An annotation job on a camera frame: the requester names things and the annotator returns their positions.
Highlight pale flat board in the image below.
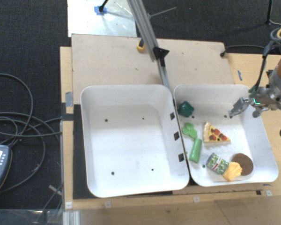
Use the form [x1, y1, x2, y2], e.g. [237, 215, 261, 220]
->
[71, 33, 235, 105]

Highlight toy pizza slice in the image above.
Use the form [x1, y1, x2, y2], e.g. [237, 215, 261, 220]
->
[202, 121, 231, 143]

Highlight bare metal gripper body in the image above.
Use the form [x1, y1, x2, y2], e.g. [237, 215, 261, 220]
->
[247, 85, 281, 114]

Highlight white plastic tray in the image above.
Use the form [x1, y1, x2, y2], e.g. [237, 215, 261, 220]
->
[80, 84, 191, 199]
[173, 83, 280, 188]

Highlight green toy cucumber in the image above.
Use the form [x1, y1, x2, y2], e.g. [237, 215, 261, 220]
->
[189, 137, 203, 164]

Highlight green toy broccoli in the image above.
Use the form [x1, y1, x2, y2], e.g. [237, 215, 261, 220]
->
[181, 122, 198, 137]

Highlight green printed small can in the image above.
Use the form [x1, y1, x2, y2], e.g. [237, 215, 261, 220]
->
[205, 152, 230, 175]

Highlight thin black rod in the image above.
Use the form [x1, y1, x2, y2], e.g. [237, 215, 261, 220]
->
[171, 94, 191, 173]

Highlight brown round biscuit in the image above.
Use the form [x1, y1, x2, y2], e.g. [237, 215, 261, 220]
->
[231, 152, 254, 176]

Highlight yellow toy fries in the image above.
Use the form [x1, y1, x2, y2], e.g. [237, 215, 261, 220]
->
[222, 161, 243, 182]

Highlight dark green toy pepper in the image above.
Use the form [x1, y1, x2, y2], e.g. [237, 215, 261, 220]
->
[177, 101, 195, 117]

